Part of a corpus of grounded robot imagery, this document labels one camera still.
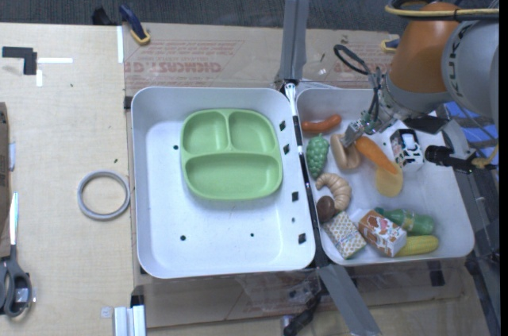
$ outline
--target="table surface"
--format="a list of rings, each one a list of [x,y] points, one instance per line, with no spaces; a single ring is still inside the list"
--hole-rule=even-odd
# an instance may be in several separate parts
[[[211,30],[198,25],[172,27],[176,33],[189,35]],[[86,174],[99,169],[125,177],[129,174],[118,31],[112,26],[0,26],[1,46],[33,48],[39,59],[72,58],[70,64],[39,64],[42,86],[37,86],[36,76],[23,75],[22,60],[0,58],[0,102],[6,102],[10,137],[16,143],[11,188],[19,193],[18,261],[29,272],[37,298],[19,320],[0,316],[2,335],[109,335],[113,334],[112,309],[130,304],[129,210],[119,218],[99,222],[82,214],[76,201],[76,190]],[[262,39],[265,44],[271,41],[271,57],[277,61],[282,31],[265,31],[270,37]],[[245,32],[244,52],[248,35],[263,35],[262,29]],[[337,35],[336,31],[328,33]],[[365,35],[380,42],[384,34]],[[94,181],[85,195],[102,212],[115,209],[122,201],[121,189],[105,179]],[[473,280],[460,262],[457,272],[463,291],[456,298],[372,307],[381,331],[392,335],[488,334]],[[281,326],[280,318],[268,318],[150,329],[147,333],[276,336]],[[338,313],[318,312],[300,334],[348,334],[348,328]]]

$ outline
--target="green bottle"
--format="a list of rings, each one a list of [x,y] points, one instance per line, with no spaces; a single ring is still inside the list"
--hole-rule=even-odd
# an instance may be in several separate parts
[[[426,214],[407,209],[384,210],[382,207],[376,207],[375,211],[411,234],[426,235],[434,230],[434,219]]]

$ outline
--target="croissant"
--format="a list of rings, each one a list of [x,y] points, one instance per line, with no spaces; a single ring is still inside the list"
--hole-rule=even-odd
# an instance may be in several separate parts
[[[325,172],[316,179],[316,189],[320,190],[324,186],[332,192],[335,208],[339,211],[346,210],[351,201],[351,187],[348,181],[337,174]]]

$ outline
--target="white ring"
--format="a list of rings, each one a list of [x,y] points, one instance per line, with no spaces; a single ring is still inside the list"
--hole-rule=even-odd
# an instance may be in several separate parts
[[[114,180],[116,180],[124,188],[124,192],[125,192],[125,200],[124,200],[123,204],[118,209],[116,209],[114,212],[105,213],[105,214],[94,212],[93,210],[89,209],[83,201],[83,190],[84,190],[85,186],[91,180],[93,180],[95,178],[103,178],[103,177],[113,178]],[[129,183],[123,176],[119,175],[115,171],[110,171],[108,169],[100,169],[98,171],[93,171],[93,172],[89,173],[88,175],[86,175],[81,180],[81,182],[79,183],[79,186],[78,186],[79,209],[81,209],[81,211],[86,216],[88,216],[89,218],[95,219],[95,220],[110,220],[112,218],[116,218],[117,216],[122,214],[125,211],[125,209],[127,209],[127,207],[129,206],[129,201],[130,201]]]

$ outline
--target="carrot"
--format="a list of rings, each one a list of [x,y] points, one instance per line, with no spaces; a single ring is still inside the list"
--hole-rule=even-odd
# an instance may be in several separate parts
[[[392,174],[397,173],[397,169],[391,163],[390,159],[386,156],[383,150],[369,137],[362,136],[355,141],[355,146],[358,151],[364,154],[377,166],[386,169]]]
[[[333,114],[322,122],[302,122],[302,130],[307,133],[324,133],[342,122],[339,114]]]

